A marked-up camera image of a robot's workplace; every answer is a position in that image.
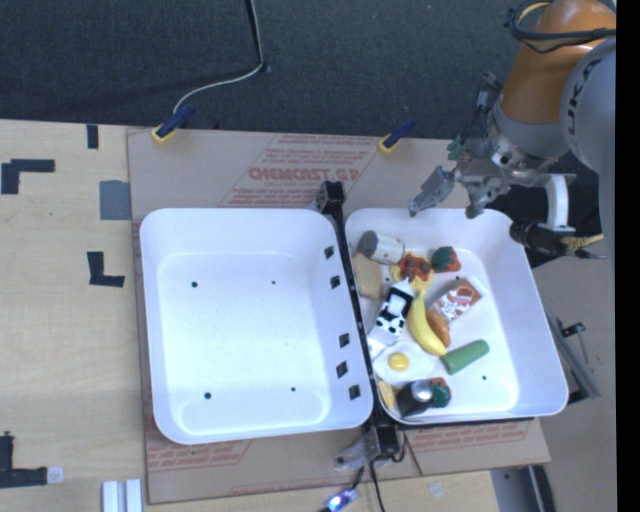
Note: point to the thin black rod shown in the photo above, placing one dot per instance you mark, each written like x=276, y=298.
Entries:
x=353, y=292

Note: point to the yellow banana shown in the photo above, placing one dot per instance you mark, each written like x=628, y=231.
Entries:
x=421, y=327

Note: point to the tan biscuit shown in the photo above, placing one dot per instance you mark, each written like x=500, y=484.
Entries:
x=369, y=277

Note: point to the black and white milk carton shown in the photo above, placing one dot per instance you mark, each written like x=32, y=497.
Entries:
x=392, y=315

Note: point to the green cylinder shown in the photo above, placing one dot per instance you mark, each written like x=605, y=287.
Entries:
x=465, y=356

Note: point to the yellow and red pizza slice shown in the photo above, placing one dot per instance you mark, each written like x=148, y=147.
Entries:
x=412, y=267

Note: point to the dark bottle with silver cap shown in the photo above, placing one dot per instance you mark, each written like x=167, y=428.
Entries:
x=414, y=399

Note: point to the white plastic tray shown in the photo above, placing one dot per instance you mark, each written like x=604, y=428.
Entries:
x=240, y=325
x=505, y=320

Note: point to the orange and white packet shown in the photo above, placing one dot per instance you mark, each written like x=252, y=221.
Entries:
x=457, y=299

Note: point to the yellow cheese wedge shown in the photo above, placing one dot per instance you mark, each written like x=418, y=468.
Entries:
x=386, y=394

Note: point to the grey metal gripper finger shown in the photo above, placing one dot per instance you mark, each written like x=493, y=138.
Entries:
x=432, y=190
x=479, y=202

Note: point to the red strawberry with green leaves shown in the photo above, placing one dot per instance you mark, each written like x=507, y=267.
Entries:
x=444, y=259
x=441, y=392

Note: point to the black cylinder on white bracket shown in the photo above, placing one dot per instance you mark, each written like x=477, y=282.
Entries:
x=559, y=200

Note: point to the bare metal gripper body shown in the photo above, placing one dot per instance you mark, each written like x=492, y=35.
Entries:
x=482, y=170

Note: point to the orange bread roll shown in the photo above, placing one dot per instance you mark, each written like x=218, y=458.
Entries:
x=440, y=327

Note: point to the white fried egg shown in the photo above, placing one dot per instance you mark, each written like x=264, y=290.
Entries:
x=400, y=364

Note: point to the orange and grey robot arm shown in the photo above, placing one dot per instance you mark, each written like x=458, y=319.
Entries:
x=537, y=85

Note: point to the brown cardboard board, red print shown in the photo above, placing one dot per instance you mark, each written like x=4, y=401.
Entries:
x=300, y=165

